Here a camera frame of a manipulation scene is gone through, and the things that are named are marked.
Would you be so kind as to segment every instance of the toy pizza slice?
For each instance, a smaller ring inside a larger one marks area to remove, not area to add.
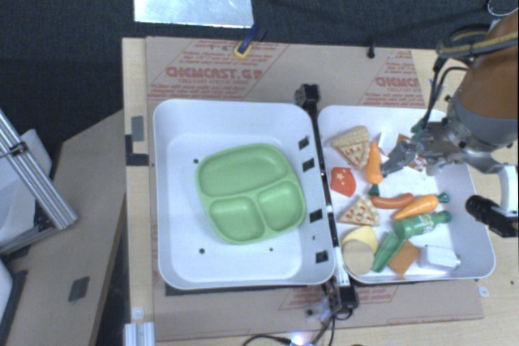
[[[333,168],[330,189],[343,194],[352,196],[355,193],[357,183],[350,168]]]
[[[332,141],[337,150],[354,168],[360,170],[366,166],[370,154],[369,133],[365,126],[356,126]]]
[[[378,226],[379,213],[369,198],[361,196],[339,219],[339,222],[342,224]]]

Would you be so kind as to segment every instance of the toy sausage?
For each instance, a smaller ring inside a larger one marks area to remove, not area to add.
[[[414,201],[414,196],[411,193],[401,194],[396,198],[383,198],[382,196],[371,196],[373,206],[381,209],[397,209],[399,207],[406,207]]]

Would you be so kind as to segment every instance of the toy bottle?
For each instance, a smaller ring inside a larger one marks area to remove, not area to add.
[[[450,222],[451,214],[447,211],[438,213],[427,213],[424,215],[411,216],[404,220],[397,220],[393,225],[395,234],[402,239],[409,239],[416,235],[429,233],[437,224],[446,224]]]

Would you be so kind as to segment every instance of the white plastic tray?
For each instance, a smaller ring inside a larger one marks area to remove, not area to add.
[[[180,289],[320,284],[335,261],[311,120],[299,107],[168,100],[153,117],[157,170],[158,264]],[[308,145],[300,149],[299,142]],[[197,161],[251,143],[280,149],[305,194],[302,224],[278,237],[235,245],[218,237],[199,199]],[[303,171],[303,163],[314,168]]]
[[[348,167],[347,162],[331,147],[334,137],[348,129],[364,125],[370,132],[370,139],[378,139],[381,133],[410,134],[413,126],[422,116],[421,109],[396,109],[358,106],[329,106],[319,115],[319,127],[323,143],[324,160],[328,175],[333,167]],[[440,111],[433,111],[432,121],[439,121],[444,116]],[[357,189],[352,198],[331,191],[332,205],[336,218],[361,194],[366,194],[371,185],[365,178],[364,172],[351,170],[357,182]],[[465,164],[445,166],[441,173],[429,177],[425,172],[418,172],[406,167],[388,175],[379,185],[383,196],[392,197],[405,192],[413,194],[439,194],[446,191],[450,202],[441,204],[452,214],[448,224],[440,224],[431,233],[413,237],[410,241],[418,248],[426,244],[441,246],[453,250],[461,260],[461,265],[451,271],[432,271],[413,264],[404,277],[400,277],[389,267],[381,273],[370,271],[361,276],[354,276],[365,284],[398,283],[405,281],[424,280],[454,280],[467,278],[483,278],[492,273],[495,256],[491,247],[487,228],[476,222],[474,217],[465,210],[465,201],[475,193],[470,173]],[[391,215],[394,210],[378,209],[380,226],[374,227],[375,233],[382,242],[385,233],[392,229]],[[355,225],[337,224],[339,238],[342,239]]]

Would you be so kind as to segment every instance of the orange square toy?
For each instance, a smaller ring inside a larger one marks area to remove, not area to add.
[[[330,189],[345,196],[352,196],[355,193],[357,183],[349,168],[333,168]]]

